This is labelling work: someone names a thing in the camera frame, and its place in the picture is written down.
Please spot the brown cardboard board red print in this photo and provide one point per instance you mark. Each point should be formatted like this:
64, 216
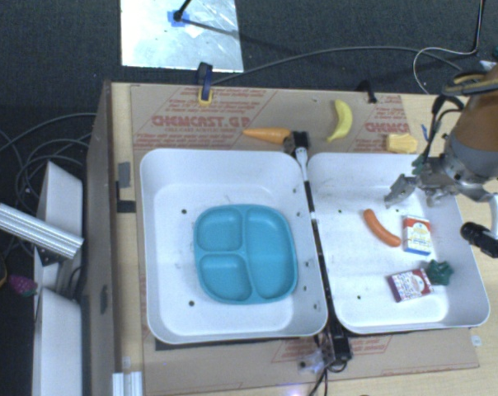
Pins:
232, 118

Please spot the blue divided plate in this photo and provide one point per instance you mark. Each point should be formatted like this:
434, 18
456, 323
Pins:
249, 254

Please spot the orange sausage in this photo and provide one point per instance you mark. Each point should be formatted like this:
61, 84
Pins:
381, 228

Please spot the yellow banana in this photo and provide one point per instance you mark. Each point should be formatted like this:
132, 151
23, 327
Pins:
344, 120

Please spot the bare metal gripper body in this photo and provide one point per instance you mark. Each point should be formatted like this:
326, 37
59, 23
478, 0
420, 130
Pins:
459, 180

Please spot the white and red carton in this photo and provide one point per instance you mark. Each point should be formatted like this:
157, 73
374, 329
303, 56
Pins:
417, 235

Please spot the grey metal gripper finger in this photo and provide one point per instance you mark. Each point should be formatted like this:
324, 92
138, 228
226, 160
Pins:
401, 189
435, 198

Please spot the red and white packet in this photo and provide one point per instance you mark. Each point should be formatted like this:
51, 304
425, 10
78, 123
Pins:
410, 285

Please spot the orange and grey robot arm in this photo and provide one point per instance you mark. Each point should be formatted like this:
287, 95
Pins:
482, 118

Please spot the orange carrot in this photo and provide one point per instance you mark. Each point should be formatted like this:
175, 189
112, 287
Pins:
267, 134

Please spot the black cylinder on white bracket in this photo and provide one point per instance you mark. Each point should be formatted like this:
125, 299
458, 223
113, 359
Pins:
482, 235

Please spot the white plastic tray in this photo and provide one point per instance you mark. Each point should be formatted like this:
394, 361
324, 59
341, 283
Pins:
170, 303
356, 283

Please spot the green broccoli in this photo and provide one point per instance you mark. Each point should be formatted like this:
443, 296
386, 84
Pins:
438, 272

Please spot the thin black and white rod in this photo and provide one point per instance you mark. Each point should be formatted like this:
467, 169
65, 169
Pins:
311, 196

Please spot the purple grapes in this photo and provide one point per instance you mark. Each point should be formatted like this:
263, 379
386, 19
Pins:
21, 285

